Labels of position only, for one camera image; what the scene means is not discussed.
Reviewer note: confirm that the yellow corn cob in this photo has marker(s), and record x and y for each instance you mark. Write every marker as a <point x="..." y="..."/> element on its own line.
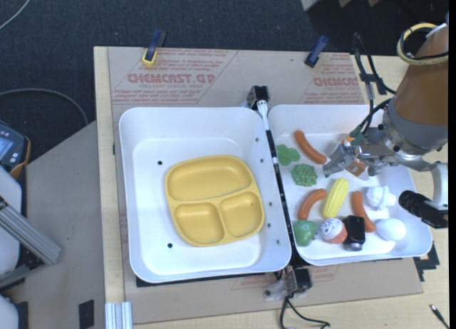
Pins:
<point x="336" y="197"/>

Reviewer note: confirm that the orange sausage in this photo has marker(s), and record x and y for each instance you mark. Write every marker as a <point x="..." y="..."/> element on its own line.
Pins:
<point x="360" y="208"/>
<point x="309" y="146"/>
<point x="310" y="202"/>

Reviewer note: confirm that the yellow divided plate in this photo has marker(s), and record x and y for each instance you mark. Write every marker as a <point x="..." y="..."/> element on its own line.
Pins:
<point x="210" y="181"/>

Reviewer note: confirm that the white egg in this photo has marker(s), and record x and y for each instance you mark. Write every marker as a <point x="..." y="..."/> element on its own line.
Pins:
<point x="391" y="229"/>

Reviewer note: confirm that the light green broccoli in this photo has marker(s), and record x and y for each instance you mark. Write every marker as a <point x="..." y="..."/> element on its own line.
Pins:
<point x="286" y="155"/>

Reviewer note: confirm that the white plastic tray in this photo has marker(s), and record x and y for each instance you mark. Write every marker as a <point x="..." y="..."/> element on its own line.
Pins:
<point x="399" y="185"/>
<point x="149" y="192"/>

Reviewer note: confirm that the white and orange cupcake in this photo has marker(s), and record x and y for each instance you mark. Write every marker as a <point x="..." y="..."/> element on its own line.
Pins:
<point x="333" y="230"/>

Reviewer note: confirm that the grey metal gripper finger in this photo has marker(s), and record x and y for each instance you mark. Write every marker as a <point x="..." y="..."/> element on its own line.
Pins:
<point x="356" y="169"/>
<point x="336" y="160"/>

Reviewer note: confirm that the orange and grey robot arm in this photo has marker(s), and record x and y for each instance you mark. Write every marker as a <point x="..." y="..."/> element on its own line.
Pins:
<point x="420" y="99"/>

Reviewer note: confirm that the brown cardboard board red print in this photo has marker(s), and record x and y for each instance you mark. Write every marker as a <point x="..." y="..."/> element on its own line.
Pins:
<point x="199" y="71"/>

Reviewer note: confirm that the white cauliflower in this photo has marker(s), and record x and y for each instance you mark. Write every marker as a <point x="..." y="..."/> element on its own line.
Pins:
<point x="378" y="197"/>

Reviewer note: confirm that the green peas cluster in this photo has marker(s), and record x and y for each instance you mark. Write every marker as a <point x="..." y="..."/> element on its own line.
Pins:
<point x="304" y="175"/>

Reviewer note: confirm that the thin black and white rod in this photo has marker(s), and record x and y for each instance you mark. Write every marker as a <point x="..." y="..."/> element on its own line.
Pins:
<point x="276" y="164"/>

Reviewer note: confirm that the black cylinder on white bracket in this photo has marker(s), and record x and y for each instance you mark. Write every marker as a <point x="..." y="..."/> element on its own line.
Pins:
<point x="422" y="206"/>

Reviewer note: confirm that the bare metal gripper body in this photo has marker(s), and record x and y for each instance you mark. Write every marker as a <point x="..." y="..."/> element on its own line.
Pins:
<point x="374" y="146"/>

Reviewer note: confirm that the green pepper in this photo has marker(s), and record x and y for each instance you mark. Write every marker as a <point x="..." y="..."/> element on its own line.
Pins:
<point x="304" y="232"/>

